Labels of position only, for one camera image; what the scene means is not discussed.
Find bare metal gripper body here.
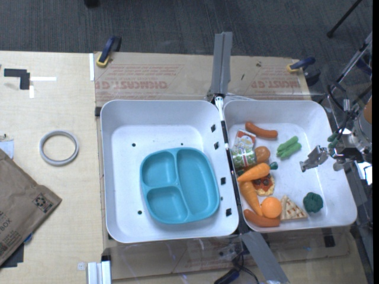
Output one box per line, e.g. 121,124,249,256
329,128,373,164

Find green beans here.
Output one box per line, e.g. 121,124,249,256
276,135,303,160

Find white plastic tray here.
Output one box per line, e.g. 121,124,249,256
222,99,358,234
99,99,240,244

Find dark green broccoli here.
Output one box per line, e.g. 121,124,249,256
302,191,325,214

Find brown bread roll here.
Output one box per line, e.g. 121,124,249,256
254,146,271,164

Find orange sausage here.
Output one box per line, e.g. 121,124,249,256
243,208,281,228
245,121,279,140

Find pizza slice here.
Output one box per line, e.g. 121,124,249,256
251,173,276,197

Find triangular toasted sandwich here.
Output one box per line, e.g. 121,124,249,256
279,195,309,222

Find orange carrot with green top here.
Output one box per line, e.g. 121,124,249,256
236,161,279,183

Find orange ball fruit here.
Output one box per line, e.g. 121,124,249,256
261,196,283,220

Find green and red can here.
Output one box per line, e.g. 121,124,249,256
231,149,257,172

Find white and red juice carton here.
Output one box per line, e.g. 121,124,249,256
233,129,257,152

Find blue divided plate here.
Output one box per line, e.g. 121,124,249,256
139,147,221,225

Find brown cardboard board red print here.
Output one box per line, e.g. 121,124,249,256
93,51,351,281

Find brown paper envelope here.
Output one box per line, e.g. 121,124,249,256
0,147,63,267

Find white tape ring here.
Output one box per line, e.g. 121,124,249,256
38,130,80,167

